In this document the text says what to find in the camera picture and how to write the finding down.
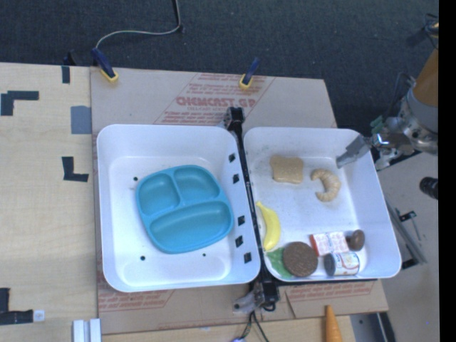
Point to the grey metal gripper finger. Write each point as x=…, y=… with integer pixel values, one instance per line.
x=351, y=155

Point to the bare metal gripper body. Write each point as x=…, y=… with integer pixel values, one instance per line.
x=409, y=134

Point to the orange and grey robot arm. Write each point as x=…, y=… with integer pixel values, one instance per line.
x=426, y=84

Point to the beige croissant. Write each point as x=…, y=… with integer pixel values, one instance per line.
x=331, y=187

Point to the tan bread slice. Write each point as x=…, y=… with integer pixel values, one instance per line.
x=286, y=169

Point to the brown cardboard board red print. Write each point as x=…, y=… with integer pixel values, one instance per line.
x=306, y=98

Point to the white plastic tray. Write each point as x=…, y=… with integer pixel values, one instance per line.
x=303, y=212
x=171, y=280

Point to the red and white carton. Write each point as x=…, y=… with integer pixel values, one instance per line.
x=327, y=243

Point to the yellow banana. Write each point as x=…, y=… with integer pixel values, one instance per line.
x=272, y=226

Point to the thin black rod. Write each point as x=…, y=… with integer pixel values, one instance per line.
x=247, y=176

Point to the small white can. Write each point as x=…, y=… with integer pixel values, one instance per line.
x=343, y=263

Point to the brown round burger patty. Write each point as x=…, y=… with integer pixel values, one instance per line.
x=300, y=259

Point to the green lettuce leaf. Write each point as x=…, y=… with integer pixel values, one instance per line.
x=276, y=260

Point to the orange carrot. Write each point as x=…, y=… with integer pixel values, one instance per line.
x=332, y=326

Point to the blue divided plate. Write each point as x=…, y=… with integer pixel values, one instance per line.
x=185, y=208

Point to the black cylinder on white bracket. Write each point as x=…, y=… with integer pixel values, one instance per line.
x=429, y=187

